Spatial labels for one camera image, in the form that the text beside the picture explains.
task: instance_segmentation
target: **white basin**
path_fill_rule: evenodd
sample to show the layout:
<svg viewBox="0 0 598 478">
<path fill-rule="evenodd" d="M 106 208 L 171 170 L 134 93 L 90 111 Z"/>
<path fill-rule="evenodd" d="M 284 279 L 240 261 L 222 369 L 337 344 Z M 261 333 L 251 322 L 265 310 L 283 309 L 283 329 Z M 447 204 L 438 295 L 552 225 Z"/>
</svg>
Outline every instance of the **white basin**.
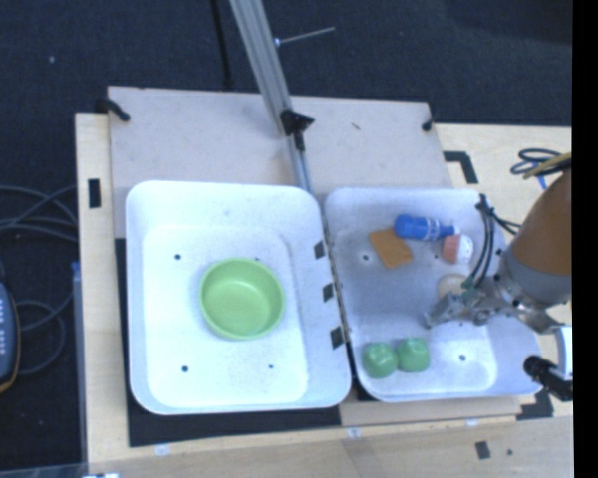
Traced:
<svg viewBox="0 0 598 478">
<path fill-rule="evenodd" d="M 351 373 L 321 212 L 295 187 L 147 181 L 127 198 L 130 383 L 158 414 L 318 408 L 338 404 Z M 245 257 L 280 281 L 279 326 L 245 342 L 216 335 L 198 285 L 212 264 Z"/>
<path fill-rule="evenodd" d="M 374 398 L 385 402 L 479 396 L 523 395 L 540 386 L 524 372 L 524 360 L 540 355 L 535 333 L 516 318 L 493 317 L 486 326 L 447 322 L 428 329 L 425 313 L 437 300 L 445 275 L 467 276 L 483 246 L 483 222 L 475 209 L 478 193 L 469 189 L 341 188 L 325 202 L 332 255 L 359 381 Z M 369 234 L 394 225 L 399 214 L 436 218 L 457 225 L 472 238 L 469 264 L 442 258 L 441 241 L 407 240 L 410 264 L 387 269 Z M 495 248 L 504 248 L 496 227 Z M 497 267 L 494 255 L 489 273 Z M 362 353 L 371 343 L 396 346 L 404 338 L 424 338 L 431 363 L 422 372 L 397 371 L 371 378 Z"/>
</svg>

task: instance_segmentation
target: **sponge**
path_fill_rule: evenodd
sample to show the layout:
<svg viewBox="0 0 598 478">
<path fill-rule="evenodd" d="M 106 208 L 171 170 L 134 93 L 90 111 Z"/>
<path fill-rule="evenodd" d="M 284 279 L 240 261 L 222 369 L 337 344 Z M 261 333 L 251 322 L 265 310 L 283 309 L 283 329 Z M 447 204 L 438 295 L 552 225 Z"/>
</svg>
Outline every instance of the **sponge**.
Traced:
<svg viewBox="0 0 598 478">
<path fill-rule="evenodd" d="M 410 246 L 395 234 L 393 228 L 378 230 L 371 233 L 369 237 L 383 265 L 388 269 L 412 262 L 413 255 Z"/>
</svg>

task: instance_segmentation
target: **green cup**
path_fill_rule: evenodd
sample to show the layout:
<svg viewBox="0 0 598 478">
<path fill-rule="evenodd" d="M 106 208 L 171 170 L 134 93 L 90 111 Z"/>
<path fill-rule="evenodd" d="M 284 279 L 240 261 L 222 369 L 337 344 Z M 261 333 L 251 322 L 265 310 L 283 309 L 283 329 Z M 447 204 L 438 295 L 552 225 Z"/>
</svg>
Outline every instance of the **green cup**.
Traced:
<svg viewBox="0 0 598 478">
<path fill-rule="evenodd" d="M 246 258 L 210 266 L 199 284 L 199 301 L 210 328 L 231 340 L 253 340 L 269 334 L 286 308 L 275 274 Z"/>
<path fill-rule="evenodd" d="M 430 366 L 430 350 L 422 338 L 404 339 L 397 346 L 397 355 L 402 371 L 424 371 Z"/>
<path fill-rule="evenodd" d="M 372 378 L 392 375 L 399 365 L 395 350 L 382 342 L 368 344 L 363 350 L 361 361 L 366 373 Z"/>
</svg>

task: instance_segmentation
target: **orange object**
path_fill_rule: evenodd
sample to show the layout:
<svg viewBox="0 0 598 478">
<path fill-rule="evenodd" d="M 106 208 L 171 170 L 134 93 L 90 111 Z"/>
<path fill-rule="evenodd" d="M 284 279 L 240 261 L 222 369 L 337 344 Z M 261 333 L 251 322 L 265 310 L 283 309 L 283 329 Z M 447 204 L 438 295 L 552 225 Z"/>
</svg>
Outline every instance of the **orange object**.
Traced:
<svg viewBox="0 0 598 478">
<path fill-rule="evenodd" d="M 473 252 L 474 244 L 466 235 L 449 235 L 443 240 L 443 258 L 451 264 L 468 264 Z"/>
<path fill-rule="evenodd" d="M 393 228 L 378 230 L 370 234 L 370 242 L 384 266 L 394 269 L 412 262 L 414 256 L 410 246 L 401 239 Z"/>
<path fill-rule="evenodd" d="M 518 261 L 536 271 L 571 275 L 571 170 L 534 204 L 511 249 Z"/>
</svg>

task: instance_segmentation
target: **wooden table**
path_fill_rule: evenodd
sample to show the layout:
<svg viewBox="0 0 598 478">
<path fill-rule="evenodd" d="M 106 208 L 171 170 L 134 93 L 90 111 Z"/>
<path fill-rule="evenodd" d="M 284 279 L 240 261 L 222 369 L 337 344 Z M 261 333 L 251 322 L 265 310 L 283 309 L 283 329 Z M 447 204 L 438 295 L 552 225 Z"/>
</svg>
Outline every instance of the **wooden table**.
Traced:
<svg viewBox="0 0 598 478">
<path fill-rule="evenodd" d="M 91 472 L 122 476 L 573 476 L 573 405 L 552 399 L 552 417 L 516 420 L 535 398 L 461 399 L 340 407 L 342 426 L 208 438 L 130 448 L 114 251 L 109 117 L 76 115 L 85 341 L 87 445 Z M 466 152 L 478 177 L 468 184 L 448 163 L 455 187 L 488 195 L 497 213 L 522 221 L 541 186 L 508 174 L 526 147 L 571 150 L 569 128 L 437 124 L 444 151 Z M 89 180 L 101 205 L 89 207 Z M 570 322 L 569 307 L 552 316 Z M 555 342 L 541 337 L 544 355 Z"/>
</svg>

